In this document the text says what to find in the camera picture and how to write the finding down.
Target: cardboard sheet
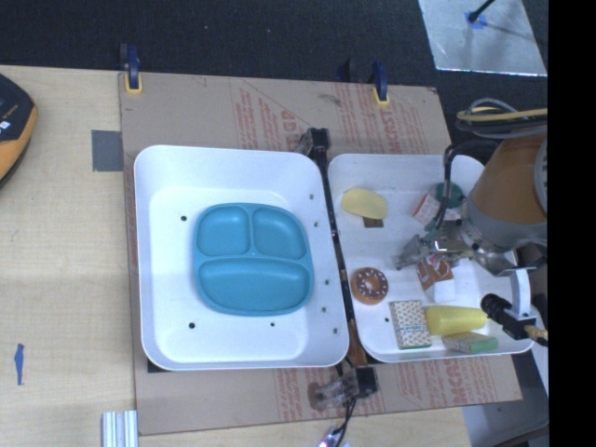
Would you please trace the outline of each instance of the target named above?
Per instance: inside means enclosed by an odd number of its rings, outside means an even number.
[[[141,94],[119,77],[129,240],[135,389],[141,435],[343,417],[318,412],[308,389],[334,368],[163,372],[142,350],[133,163],[153,144],[293,151],[308,128],[327,128],[329,156],[442,154],[449,134],[433,88],[390,86],[377,105],[370,85],[185,74],[143,74]],[[518,400],[510,356],[376,364],[379,391],[354,415]]]

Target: donut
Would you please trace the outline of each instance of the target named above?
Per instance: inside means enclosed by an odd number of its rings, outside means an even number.
[[[386,297],[389,283],[383,272],[365,266],[354,272],[350,279],[350,288],[358,301],[366,305],[376,305]]]

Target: green sponge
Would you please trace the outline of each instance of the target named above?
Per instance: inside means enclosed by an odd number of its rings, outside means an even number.
[[[486,336],[479,332],[459,332],[442,336],[441,340],[447,349],[468,354],[478,354],[497,349],[498,341],[494,336]]]

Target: blue divided plate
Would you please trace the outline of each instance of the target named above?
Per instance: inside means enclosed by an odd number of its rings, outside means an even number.
[[[220,204],[196,221],[195,283],[217,311],[285,315],[306,304],[313,265],[306,232],[287,210],[263,204]]]

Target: small box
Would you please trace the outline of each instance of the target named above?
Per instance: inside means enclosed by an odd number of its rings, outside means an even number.
[[[454,273],[440,255],[434,253],[416,264],[416,274],[422,290],[435,303],[449,303],[455,300]]]
[[[400,349],[416,349],[432,345],[420,300],[391,302],[389,308]]]

